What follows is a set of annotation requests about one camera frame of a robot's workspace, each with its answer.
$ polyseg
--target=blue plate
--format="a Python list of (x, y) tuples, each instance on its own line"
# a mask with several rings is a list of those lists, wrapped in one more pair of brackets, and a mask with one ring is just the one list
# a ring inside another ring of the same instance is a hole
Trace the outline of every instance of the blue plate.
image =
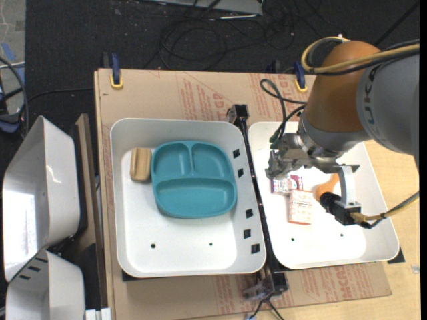
[(236, 205), (232, 165), (212, 143), (164, 143), (153, 153), (151, 179), (157, 206), (172, 217), (214, 217)]

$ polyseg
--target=black cable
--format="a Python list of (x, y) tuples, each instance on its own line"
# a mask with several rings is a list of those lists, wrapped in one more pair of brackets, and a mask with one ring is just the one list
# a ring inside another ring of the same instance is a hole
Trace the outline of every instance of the black cable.
[(321, 15), (318, 11), (318, 9), (320, 8), (320, 5), (322, 4), (322, 0), (319, 0), (319, 4), (318, 6), (313, 6), (308, 0), (304, 0), (306, 2), (306, 4), (312, 9), (312, 11), (314, 12), (315, 15), (317, 15), (322, 21), (324, 21), (325, 23), (336, 27), (336, 29), (339, 31), (339, 33), (341, 33), (342, 35), (345, 35), (345, 31), (338, 25), (330, 22), (329, 20), (327, 20), (323, 15)]
[(384, 34), (374, 43), (375, 46), (378, 46), (379, 44), (382, 43), (383, 40), (385, 40), (385, 38), (387, 38), (389, 36), (389, 34), (391, 34), (391, 32), (393, 32), (401, 23), (403, 23), (403, 21), (409, 16), (409, 14), (411, 14), (417, 7), (420, 6), (420, 0), (417, 0), (417, 2), (415, 2), (415, 4), (413, 4), (413, 6), (411, 6), (411, 8), (409, 8), (409, 10), (407, 10), (403, 16), (401, 16), (397, 22), (395, 22), (391, 28), (389, 28), (386, 32), (384, 32)]
[[(205, 17), (207, 14), (210, 13), (210, 11), (215, 8), (215, 6), (220, 2), (221, 0), (213, 0), (209, 6), (207, 7), (207, 9), (201, 14), (201, 17), (198, 18), (194, 18), (191, 17), (191, 12), (194, 10), (195, 6), (197, 5), (198, 0), (195, 0), (193, 5), (191, 6), (190, 9), (188, 9), (184, 16), (186, 17), (183, 20), (179, 20), (178, 22), (173, 22), (171, 25), (167, 25), (165, 28), (163, 28), (163, 30), (161, 31), (161, 36), (159, 38), (159, 48), (158, 48), (158, 55), (160, 56), (160, 59), (162, 61), (162, 63), (168, 68), (171, 69), (169, 63), (166, 62), (165, 58), (163, 57), (163, 55), (161, 54), (161, 50), (165, 49), (168, 53), (169, 53), (169, 58), (173, 55), (177, 58), (180, 59), (184, 59), (184, 60), (188, 60), (188, 61), (205, 61), (207, 59), (215, 59), (215, 61), (213, 63), (211, 63), (210, 65), (208, 65), (207, 67), (203, 68), (201, 71), (205, 71), (210, 69), (211, 67), (213, 67), (214, 65), (216, 65), (217, 63), (219, 63), (222, 58), (224, 58), (224, 55), (226, 53), (226, 42), (224, 40), (224, 38), (208, 23), (206, 23), (205, 20), (203, 20), (202, 18)], [(209, 30), (216, 36), (216, 39), (219, 41), (222, 41), (222, 44), (224, 46), (224, 50), (222, 52), (218, 53), (214, 53), (213, 55), (208, 55), (206, 57), (202, 57), (202, 58), (188, 58), (185, 57), (183, 55), (177, 55), (177, 53), (174, 51), (176, 45), (178, 44), (178, 42), (188, 33), (192, 32), (192, 31), (197, 31), (197, 30), (202, 30), (203, 28), (199, 27), (196, 29), (190, 29), (190, 30), (186, 30), (184, 33), (182, 33), (174, 42), (173, 45), (169, 48), (167, 46), (167, 41), (169, 41), (170, 37), (173, 35), (173, 33), (176, 31), (176, 29), (180, 26), (183, 25), (187, 22), (193, 22), (193, 21), (202, 21), (204, 23), (206, 23), (206, 25), (209, 26)], [(170, 27), (174, 27), (166, 36), (164, 35), (164, 33), (167, 31), (168, 28)]]
[[(214, 6), (216, 3), (218, 3), (219, 0), (215, 0), (211, 6)], [(213, 9), (213, 7), (208, 7), (207, 10), (202, 14), (202, 17), (205, 18), (207, 15), (208, 11), (211, 11)], [(184, 33), (182, 33), (181, 35), (177, 35), (175, 38), (175, 41), (172, 41), (172, 38), (174, 36), (174, 32), (177, 31), (178, 27), (182, 26), (185, 22), (188, 21), (178, 21), (178, 22), (174, 22), (171, 25), (168, 25), (167, 27), (165, 27), (162, 32), (161, 32), (161, 37), (160, 37), (160, 41), (159, 41), (159, 50), (157, 51), (157, 54), (160, 54), (160, 59), (162, 61), (162, 63), (168, 68), (168, 69), (172, 69), (171, 63), (170, 61), (167, 61), (167, 58), (164, 57), (164, 55), (162, 55), (162, 50), (167, 51), (168, 52), (168, 59), (171, 59), (172, 57), (176, 57), (178, 59), (181, 60), (186, 60), (186, 61), (201, 61), (201, 62), (206, 62), (207, 60), (213, 61), (213, 63), (210, 63), (208, 66), (206, 67), (202, 67), (202, 68), (197, 68), (200, 71), (205, 71), (208, 69), (211, 69), (213, 66), (217, 65), (228, 53), (231, 53), (232, 51), (237, 51), (240, 49), (247, 49), (248, 47), (254, 46), (254, 45), (259, 45), (262, 43), (266, 43), (268, 44), (270, 47), (274, 48), (274, 49), (278, 49), (278, 50), (283, 50), (288, 48), (294, 41), (294, 37), (290, 38), (290, 42), (288, 44), (286, 44), (285, 46), (275, 46), (271, 40), (274, 37), (277, 37), (280, 33), (283, 33), (283, 30), (286, 27), (291, 27), (292, 28), (292, 23), (286, 23), (283, 22), (282, 24), (279, 25), (275, 25), (275, 23), (277, 22), (276, 20), (273, 20), (271, 23), (268, 23), (266, 27), (264, 27), (263, 25), (261, 25), (261, 23), (257, 22), (257, 21), (248, 21), (245, 19), (241, 19), (241, 20), (235, 20), (236, 22), (252, 22), (253, 24), (256, 24), (257, 27), (259, 27), (262, 30), (262, 36), (261, 37), (252, 37), (248, 34), (245, 34), (239, 27), (237, 27), (236, 24), (234, 23), (230, 23), (230, 21), (226, 20), (226, 19), (202, 19), (201, 17), (193, 17), (191, 18), (192, 21), (198, 21), (198, 22), (204, 22), (205, 25), (207, 25), (208, 29), (206, 31), (213, 33), (216, 37), (216, 41), (217, 44), (220, 44), (220, 49), (214, 52), (211, 52), (209, 55), (204, 55), (203, 57), (189, 57), (188, 55), (183, 55), (178, 53), (175, 48), (177, 47), (177, 44), (179, 43), (179, 41), (188, 33), (190, 33), (190, 30), (185, 30)], [(210, 24), (208, 24), (207, 22), (226, 22), (228, 25), (230, 25), (231, 27), (233, 27), (236, 31), (238, 31), (239, 33), (241, 33), (242, 35), (252, 38), (252, 39), (257, 39), (257, 41), (253, 42), (253, 43), (249, 43), (249, 44), (244, 44), (244, 45), (238, 45), (236, 47), (228, 47), (227, 42), (225, 40), (225, 37), (223, 37), (221, 34), (218, 33), (217, 28), (215, 26), (212, 26)], [(167, 44), (168, 41), (172, 41), (173, 45), (169, 46)], [(150, 63), (155, 56), (157, 55), (155, 54), (145, 65), (144, 67), (147, 67), (148, 63)]]
[[(267, 83), (270, 87), (272, 87), (273, 88), (273, 90), (275, 91), (275, 95), (270, 91), (270, 90), (268, 90), (267, 88), (265, 88), (264, 87), (264, 83)], [(285, 98), (285, 97), (277, 97), (277, 95), (280, 95), (280, 92), (279, 92), (279, 89), (277, 88), (277, 85), (276, 84), (274, 84), (274, 82), (273, 81), (271, 81), (270, 79), (262, 79), (261, 81), (260, 81), (260, 86), (261, 86), (261, 88), (268, 94), (268, 95), (270, 95), (270, 96), (272, 96), (272, 97), (274, 97), (274, 98), (282, 98), (285, 102), (289, 102), (289, 103), (295, 103), (295, 104), (306, 104), (307, 102), (305, 102), (305, 101), (296, 101), (296, 100), (293, 100), (293, 99), (287, 99), (287, 98)]]
[(20, 93), (20, 92), (22, 92), (21, 87), (4, 94), (3, 98), (4, 99), (10, 99), (12, 96), (15, 96), (17, 93)]
[(0, 56), (0, 61), (3, 62), (4, 64), (6, 64), (8, 66), (8, 68), (10, 68), (10, 70), (12, 71), (12, 73), (14, 74), (16, 79), (18, 80), (19, 85), (22, 89), (22, 95), (24, 98), (24, 103), (23, 103), (23, 106), (21, 107), (21, 110), (19, 111), (19, 114), (21, 116), (22, 112), (25, 111), (25, 116), (24, 116), (24, 118), (25, 118), (25, 132), (24, 132), (24, 134), (27, 135), (28, 131), (29, 131), (29, 108), (28, 108), (28, 98), (27, 98), (27, 92), (25, 90), (25, 84), (22, 81), (22, 78), (19, 75), (18, 71), (12, 66), (12, 64), (8, 60), (6, 60)]
[(270, 301), (270, 299), (268, 299), (266, 301), (268, 303), (268, 305), (272, 308), (273, 312), (276, 313), (276, 315), (279, 317), (280, 320), (285, 320), (278, 312), (278, 310), (273, 306), (272, 302)]
[[(266, 87), (264, 87), (264, 83), (267, 83), (276, 93), (275, 95), (268, 90)], [(292, 116), (294, 116), (298, 111), (301, 111), (305, 105), (307, 104), (307, 102), (305, 101), (295, 101), (293, 99), (287, 99), (285, 97), (282, 97), (282, 94), (280, 94), (279, 89), (277, 88), (277, 85), (274, 84), (273, 81), (269, 80), (269, 79), (262, 79), (260, 81), (260, 87), (270, 96), (279, 99), (280, 101), (280, 106), (282, 108), (282, 123), (280, 123), (279, 127), (277, 128), (276, 132), (274, 133), (273, 137), (270, 139), (272, 141), (272, 143), (276, 140), (276, 139), (281, 139), (283, 137), (283, 134), (285, 132), (285, 126), (286, 126), (286, 122), (288, 122), (290, 120), (290, 118)], [(299, 106), (297, 109), (293, 110), (288, 116), (286, 115), (286, 107), (284, 104), (284, 101), (289, 102), (289, 103), (295, 103), (295, 104), (302, 104), (302, 106)]]
[(75, 92), (75, 91), (88, 91), (88, 90), (93, 90), (93, 87), (58, 89), (58, 90), (44, 91), (42, 93), (38, 93), (34, 96), (31, 96), (28, 100), (28, 103), (30, 103), (31, 101), (34, 101), (35, 99), (38, 99), (41, 96), (50, 95), (52, 93), (70, 93), (70, 92)]
[(278, 312), (278, 310), (273, 306), (273, 304), (272, 304), (272, 302), (270, 301), (270, 298), (271, 298), (271, 296), (269, 296), (269, 297), (267, 297), (267, 298), (265, 298), (265, 299), (262, 299), (259, 303), (258, 303), (258, 306), (256, 307), (256, 309), (255, 309), (255, 311), (254, 311), (254, 313), (250, 316), (250, 317), (248, 317), (248, 320), (252, 320), (252, 319), (254, 319), (255, 318), (255, 316), (258, 314), (258, 312), (260, 311), (260, 309), (261, 309), (261, 306), (262, 306), (262, 304), (263, 303), (267, 303), (269, 306), (270, 306), (270, 308), (272, 309), (272, 311), (278, 316), (278, 318), (280, 319), (280, 320), (285, 320), (280, 314), (279, 314), (279, 312)]
[(385, 49), (385, 51), (387, 51), (387, 50), (393, 50), (393, 49), (398, 49), (399, 47), (409, 46), (409, 45), (415, 45), (415, 44), (419, 44), (419, 43), (420, 43), (419, 39), (413, 39), (413, 40), (403, 41), (401, 43), (393, 44), (393, 45), (387, 47)]

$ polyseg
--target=wire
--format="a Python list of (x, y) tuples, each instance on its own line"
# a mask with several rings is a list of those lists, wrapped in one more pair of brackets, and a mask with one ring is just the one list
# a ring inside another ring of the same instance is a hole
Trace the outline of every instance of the wire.
[[(354, 219), (355, 223), (367, 229), (371, 229), (375, 227), (377, 224), (379, 224), (379, 222), (381, 222), (385, 218), (389, 218), (407, 209), (409, 206), (413, 205), (415, 201), (417, 201), (419, 198), (420, 198), (420, 191), (414, 193), (409, 198), (405, 199), (403, 202), (393, 207), (392, 209), (388, 210), (387, 212), (380, 213), (379, 215), (366, 216), (359, 212), (353, 212), (350, 214), (350, 217)], [(368, 223), (369, 221), (375, 221), (375, 222), (372, 224), (369, 224)]]
[[(13, 67), (24, 67), (25, 66), (25, 62), (24, 61), (20, 61), (18, 63), (11, 63), (11, 65)], [(7, 67), (8, 67), (7, 65), (0, 65), (0, 70), (6, 69)]]
[(256, 17), (256, 14), (249, 14), (249, 15), (226, 15), (225, 17), (220, 17), (220, 19), (247, 19), (247, 18), (253, 18)]
[(29, 131), (29, 108), (28, 108), (28, 98), (27, 98), (27, 92), (25, 90), (25, 84), (22, 81), (22, 78), (19, 75), (19, 73), (16, 70), (16, 68), (14, 68), (12, 66), (12, 64), (8, 60), (6, 60), (6, 59), (4, 59), (3, 57), (0, 56), (0, 61), (3, 62), (4, 64), (6, 64), (6, 66), (8, 66), (8, 68), (12, 71), (12, 73), (14, 74), (14, 76), (16, 77), (16, 79), (18, 80), (19, 85), (21, 86), (24, 102), (23, 102), (23, 106), (21, 107), (21, 110), (20, 110), (19, 114), (21, 115), (22, 112), (25, 111), (25, 116), (24, 116), (24, 119), (25, 119), (25, 130), (24, 130), (24, 134), (27, 135), (28, 131)]
[(365, 216), (365, 221), (376, 221), (378, 219), (383, 219), (387, 217), (391, 217), (399, 212), (402, 212), (409, 206), (413, 205), (415, 201), (417, 201), (420, 198), (420, 192), (416, 192), (413, 195), (411, 195), (409, 198), (405, 199), (403, 202), (401, 202), (399, 205), (393, 207), (391, 210), (381, 213), (379, 215), (375, 216)]
[(399, 20), (397, 20), (397, 22), (395, 22), (393, 24), (393, 26), (391, 26), (391, 28), (389, 28), (377, 41), (375, 41), (373, 44), (375, 46), (378, 46), (379, 44), (382, 43), (383, 40), (385, 40), (385, 38), (387, 38), (408, 16), (409, 14), (411, 14), (417, 7), (420, 6), (420, 0), (417, 0), (417, 2), (415, 2), (415, 4), (413, 4), (413, 6), (411, 8), (409, 8), (409, 10), (407, 10), (405, 12), (405, 14), (403, 14), (403, 16), (401, 16), (399, 18)]
[[(208, 18), (207, 13), (210, 12), (212, 9), (213, 7), (208, 7), (207, 10), (200, 17), (187, 16), (184, 20), (174, 21), (173, 23), (163, 28), (163, 30), (161, 31), (161, 36), (159, 37), (159, 45), (156, 53), (154, 53), (151, 56), (149, 61), (147, 61), (143, 67), (144, 68), (148, 67), (148, 65), (159, 55), (161, 62), (164, 64), (164, 66), (167, 69), (173, 69), (175, 65), (171, 63), (171, 60), (176, 59), (179, 61), (190, 61), (191, 64), (195, 66), (195, 69), (197, 69), (198, 71), (206, 71), (215, 67), (219, 62), (221, 62), (224, 59), (224, 57), (227, 54), (230, 54), (233, 51), (247, 49), (254, 45), (259, 45), (262, 43), (266, 43), (270, 47), (277, 50), (284, 50), (284, 49), (287, 49), (294, 42), (294, 37), (291, 36), (290, 41), (288, 41), (288, 43), (280, 39), (281, 46), (277, 46), (273, 44), (273, 41), (278, 42), (277, 41), (278, 35), (284, 34), (289, 27), (290, 27), (289, 34), (290, 35), (294, 34), (292, 22), (291, 23), (287, 22), (288, 16), (286, 15), (286, 13), (284, 13), (284, 15), (281, 16), (280, 18), (274, 18), (273, 21), (269, 22), (266, 25), (263, 25), (266, 18), (262, 19), (263, 20), (262, 24), (258, 20), (249, 20), (249, 18), (256, 18), (257, 17), (256, 15), (225, 16), (225, 17), (223, 16), (217, 19), (214, 19), (211, 17)], [(235, 22), (252, 23), (252, 24), (249, 24), (248, 26), (256, 25), (256, 27), (262, 31), (261, 36), (254, 37), (252, 35), (254, 32), (253, 27), (249, 27), (252, 33), (243, 32), (235, 23), (232, 23), (230, 19), (233, 19)], [(218, 32), (218, 29), (221, 29), (221, 28), (213, 24), (213, 22), (218, 22), (218, 21), (228, 23), (230, 27), (233, 27), (236, 31), (238, 31), (244, 37), (255, 39), (255, 41), (251, 43), (243, 44), (243, 45), (237, 45), (235, 47), (230, 47), (228, 45), (228, 41), (233, 40), (235, 38), (232, 37), (230, 33), (227, 33), (227, 35), (225, 36), (220, 34)], [(213, 41), (215, 42), (214, 43), (215, 45), (206, 46), (204, 48), (206, 51), (209, 51), (209, 53), (207, 54), (196, 53), (195, 55), (191, 56), (189, 55), (188, 47), (185, 48), (184, 47), (185, 45), (183, 46), (181, 44), (181, 40), (183, 40), (184, 38), (185, 40), (187, 40), (188, 35), (192, 34), (193, 32), (200, 33), (202, 31), (204, 31), (205, 34), (203, 34), (202, 36), (200, 35), (197, 35), (197, 36), (199, 38), (205, 39), (205, 41), (209, 41), (209, 37), (210, 37), (210, 39), (213, 39)]]
[(9, 99), (9, 98), (11, 98), (12, 96), (15, 96), (16, 94), (20, 93), (21, 91), (22, 91), (22, 88), (21, 88), (21, 87), (19, 87), (19, 88), (15, 89), (15, 90), (12, 90), (12, 91), (10, 91), (10, 92), (8, 92), (8, 93), (4, 94), (3, 98), (4, 98), (4, 99)]
[(88, 91), (88, 90), (93, 90), (93, 87), (58, 89), (58, 90), (44, 91), (44, 92), (39, 93), (37, 95), (31, 96), (28, 100), (28, 103), (34, 101), (35, 99), (38, 99), (41, 96), (50, 95), (52, 93), (68, 93), (68, 92), (74, 92), (74, 91)]
[(323, 76), (339, 76), (339, 75), (344, 75), (344, 74), (347, 74), (347, 73), (359, 71), (361, 69), (366, 69), (367, 67), (373, 67), (375, 65), (378, 65), (378, 64), (381, 64), (381, 63), (385, 63), (387, 61), (391, 61), (391, 60), (394, 60), (394, 59), (407, 58), (407, 57), (410, 57), (410, 56), (412, 56), (414, 54), (417, 54), (417, 51), (415, 51), (415, 52), (409, 52), (409, 53), (401, 53), (401, 54), (393, 56), (392, 58), (380, 58), (380, 59), (376, 59), (376, 60), (371, 61), (369, 63), (365, 63), (365, 64), (362, 64), (362, 65), (357, 65), (355, 67), (351, 67), (351, 68), (346, 69), (346, 70), (334, 71), (334, 72), (325, 72), (325, 73), (318, 73), (318, 75), (323, 75)]
[(420, 44), (418, 43), (418, 44), (399, 47), (397, 49), (390, 49), (390, 50), (381, 51), (378, 53), (374, 53), (372, 55), (367, 55), (367, 56), (351, 59), (349, 61), (344, 61), (344, 62), (341, 62), (338, 64), (329, 65), (326, 67), (312, 67), (310, 65), (310, 63), (308, 62), (307, 58), (312, 55), (312, 50), (314, 50), (316, 47), (318, 47), (318, 45), (320, 45), (321, 43), (324, 43), (327, 40), (339, 41), (341, 43), (345, 43), (345, 42), (349, 41), (348, 39), (345, 39), (342, 37), (327, 37), (327, 38), (323, 38), (323, 39), (315, 41), (314, 43), (309, 45), (304, 50), (304, 52), (302, 53), (301, 65), (304, 68), (304, 70), (306, 70), (309, 73), (319, 73), (319, 74), (320, 73), (331, 73), (331, 71), (333, 71), (333, 70), (343, 69), (343, 68), (348, 67), (350, 65), (355, 65), (355, 64), (359, 64), (359, 63), (369, 61), (370, 62), (369, 66), (371, 66), (373, 60), (378, 59), (378, 60), (382, 60), (382, 61), (388, 61), (391, 59), (398, 58), (399, 56), (413, 55), (415, 53), (420, 52)]
[[(264, 83), (267, 83), (275, 92), (275, 95), (268, 90), (265, 86)], [(286, 122), (288, 122), (290, 120), (290, 118), (292, 116), (294, 116), (298, 111), (301, 111), (305, 105), (307, 104), (307, 102), (305, 101), (296, 101), (293, 99), (287, 99), (285, 97), (282, 97), (282, 95), (279, 92), (279, 89), (277, 88), (277, 85), (274, 84), (273, 81), (271, 81), (270, 79), (262, 79), (260, 81), (260, 87), (270, 96), (279, 99), (280, 101), (280, 107), (282, 108), (282, 123), (280, 123), (279, 127), (277, 128), (277, 130), (274, 132), (274, 134), (272, 135), (272, 137), (270, 138), (270, 142), (275, 143), (277, 140), (280, 140), (283, 137), (283, 134), (285, 132), (285, 126), (286, 126)], [(285, 103), (284, 102), (289, 102), (289, 103), (295, 103), (295, 104), (302, 104), (302, 106), (298, 107), (297, 109), (293, 110), (288, 116), (286, 115), (286, 107), (285, 107)]]
[(255, 309), (254, 313), (253, 313), (250, 317), (248, 317), (248, 320), (255, 319), (255, 316), (256, 316), (256, 315), (258, 314), (258, 312), (260, 311), (261, 306), (262, 306), (262, 304), (263, 304), (263, 303), (267, 303), (267, 304), (270, 306), (270, 308), (272, 309), (272, 311), (274, 311), (274, 313), (278, 316), (278, 318), (279, 318), (280, 320), (285, 320), (285, 319), (280, 315), (280, 313), (278, 312), (278, 310), (273, 306), (272, 302), (270, 301), (270, 298), (271, 298), (271, 296), (266, 297), (265, 299), (262, 299), (262, 300), (258, 303), (258, 306), (256, 307), (256, 309)]

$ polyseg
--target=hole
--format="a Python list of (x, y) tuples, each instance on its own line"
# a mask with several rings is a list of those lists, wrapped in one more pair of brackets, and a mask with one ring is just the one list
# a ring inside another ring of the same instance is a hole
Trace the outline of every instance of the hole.
[(252, 209), (247, 209), (246, 210), (246, 218), (250, 218), (254, 215), (254, 212), (252, 212)]
[(28, 267), (28, 269), (30, 269), (32, 271), (36, 271), (36, 272), (39, 272), (41, 270), (40, 268), (33, 267), (32, 265), (30, 267)]
[(251, 237), (251, 229), (243, 230), (243, 239)]
[(252, 244), (251, 245), (251, 253), (257, 253), (260, 251), (260, 245), (259, 244)]
[(36, 257), (35, 259), (40, 261), (40, 262), (47, 263), (46, 259), (41, 259), (40, 257)]

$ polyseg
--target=cardboard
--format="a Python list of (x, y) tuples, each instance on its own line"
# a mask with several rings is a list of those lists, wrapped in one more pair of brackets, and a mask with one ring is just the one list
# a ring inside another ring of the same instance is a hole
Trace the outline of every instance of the cardboard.
[[(249, 125), (258, 121), (281, 121), (279, 101), (260, 89), (260, 79), (269, 78), (274, 81), (288, 99), (306, 101), (310, 89), (306, 93), (297, 92), (293, 75), (127, 69), (122, 69), (121, 74), (123, 89), (115, 90), (110, 85), (110, 69), (95, 72), (107, 300), (113, 318), (223, 319), (222, 315), (227, 315), (224, 319), (243, 319), (242, 313), (252, 312), (258, 304), (257, 301), (245, 301), (242, 298), (242, 291), (255, 284), (252, 274), (123, 280), (115, 242), (109, 131), (116, 121), (127, 117), (224, 121), (228, 108), (233, 104), (248, 106)], [(314, 77), (307, 76), (306, 81), (308, 87), (311, 87)], [(286, 103), (288, 113), (294, 108), (295, 105)], [(378, 150), (376, 144), (370, 144), (369, 148), (373, 152)], [(379, 151), (381, 159), (389, 155), (388, 150)], [(409, 162), (406, 157), (398, 156), (397, 161), (374, 167), (390, 170), (393, 169), (390, 166), (394, 165), (396, 169), (397, 165), (399, 170), (406, 169)], [(386, 202), (397, 204), (416, 191), (414, 187), (417, 186), (417, 175), (414, 166), (409, 165), (406, 171), (409, 172), (405, 175), (406, 183), (400, 186), (399, 191), (387, 190), (392, 200), (384, 194)], [(390, 174), (384, 173), (382, 181), (379, 180), (382, 188), (387, 189), (389, 176)], [(406, 216), (411, 221), (419, 219), (416, 208)], [(410, 257), (412, 264), (419, 264), (419, 228), (418, 234), (414, 226), (410, 234), (406, 230), (402, 231), (402, 246), (403, 243), (410, 243), (403, 247), (404, 253)], [(289, 271), (286, 276), (290, 290), (277, 299), (272, 299), (272, 302), (282, 309), (280, 313), (284, 317), (287, 314), (294, 315), (289, 319), (366, 319), (373, 314), (376, 319), (400, 319), (399, 315), (417, 319), (420, 314), (420, 279), (419, 275), (411, 272), (409, 266), (405, 262), (396, 263), (393, 267), (389, 267), (387, 263), (367, 263)], [(377, 297), (382, 297), (381, 301), (375, 301)], [(338, 303), (339, 308), (327, 307), (328, 315), (319, 316), (320, 304), (348, 300), (357, 301)], [(261, 312), (257, 319), (271, 319), (271, 316), (268, 312)]]

